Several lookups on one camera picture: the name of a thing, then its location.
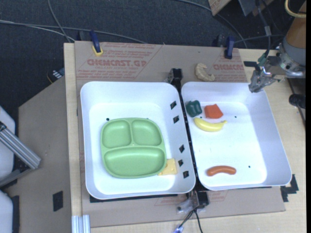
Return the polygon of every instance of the table surface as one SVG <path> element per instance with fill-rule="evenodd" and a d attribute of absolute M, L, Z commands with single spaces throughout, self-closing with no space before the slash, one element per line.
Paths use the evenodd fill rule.
<path fill-rule="evenodd" d="M 239 50 L 243 61 L 256 61 L 264 50 Z M 81 182 L 78 141 L 78 118 L 75 51 L 74 44 L 64 44 L 65 79 L 67 98 L 67 121 L 69 142 L 69 168 L 71 189 L 72 216 L 81 216 Z M 245 68 L 247 80 L 250 80 L 252 68 Z M 268 100 L 275 117 L 276 125 L 284 149 L 286 151 L 292 173 L 295 174 L 299 191 L 289 195 L 289 202 L 285 203 L 285 212 L 253 214 L 243 216 L 227 216 L 200 219 L 203 232 L 274 232 L 274 233 L 302 233 L 307 232 L 306 213 L 306 131 L 299 110 L 288 103 L 292 94 L 291 88 L 285 80 L 265 87 Z M 92 233 L 145 233 L 145 232 L 173 232 L 180 222 L 168 221 L 159 223 L 132 224 L 91 228 Z M 190 219 L 184 225 L 184 233 L 199 232 L 196 219 Z"/>

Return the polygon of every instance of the red object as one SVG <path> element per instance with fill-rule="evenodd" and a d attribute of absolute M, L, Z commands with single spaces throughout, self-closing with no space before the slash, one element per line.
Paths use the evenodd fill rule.
<path fill-rule="evenodd" d="M 224 115 L 217 104 L 205 106 L 204 112 L 209 118 L 221 118 Z"/>

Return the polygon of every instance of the beige curved object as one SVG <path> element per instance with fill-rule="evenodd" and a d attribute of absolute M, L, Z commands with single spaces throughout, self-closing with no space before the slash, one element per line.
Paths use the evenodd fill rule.
<path fill-rule="evenodd" d="M 202 63 L 198 63 L 195 67 L 195 75 L 198 79 L 203 80 L 203 81 L 214 81 L 215 80 L 215 76 L 213 74 L 208 75 L 205 71 L 205 69 L 207 69 L 207 66 L 202 64 Z"/>

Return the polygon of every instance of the white tray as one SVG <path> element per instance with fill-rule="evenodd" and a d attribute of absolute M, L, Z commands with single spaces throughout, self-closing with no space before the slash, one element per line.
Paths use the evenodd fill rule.
<path fill-rule="evenodd" d="M 199 129 L 187 114 L 198 177 L 210 190 L 285 185 L 292 177 L 264 91 L 251 93 L 247 83 L 190 82 L 182 87 L 184 103 L 198 100 L 209 122 L 227 120 L 218 132 Z M 217 104 L 223 116 L 208 119 L 206 105 Z M 232 166 L 234 175 L 207 176 L 213 166 Z"/>
<path fill-rule="evenodd" d="M 177 90 L 167 83 L 88 82 L 80 92 L 85 147 L 86 188 L 97 199 L 187 193 L 195 174 Z M 149 118 L 160 128 L 167 159 L 174 158 L 177 175 L 121 179 L 104 168 L 100 132 L 109 120 Z"/>

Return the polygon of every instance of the banana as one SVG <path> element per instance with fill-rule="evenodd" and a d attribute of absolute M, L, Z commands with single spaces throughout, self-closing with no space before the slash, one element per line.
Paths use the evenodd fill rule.
<path fill-rule="evenodd" d="M 224 124 L 227 123 L 227 121 L 223 122 L 217 122 L 217 123 L 210 123 L 206 122 L 205 120 L 196 117 L 194 119 L 194 123 L 196 126 L 198 126 L 201 130 L 208 131 L 208 132 L 216 132 L 223 128 Z"/>

